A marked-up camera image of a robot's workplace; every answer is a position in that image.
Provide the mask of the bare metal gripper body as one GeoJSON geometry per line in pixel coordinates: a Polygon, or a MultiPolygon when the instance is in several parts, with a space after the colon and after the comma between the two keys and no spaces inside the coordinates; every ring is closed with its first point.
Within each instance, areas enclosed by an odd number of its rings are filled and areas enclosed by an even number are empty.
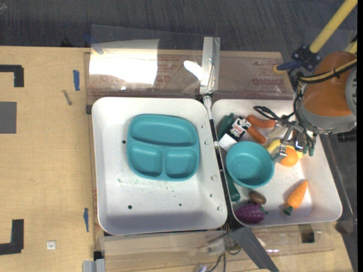
{"type": "Polygon", "coordinates": [[[299,124],[288,125],[282,143],[294,146],[294,141],[296,139],[304,140],[304,146],[315,146],[315,139],[310,136],[303,126],[300,126],[299,124]]]}

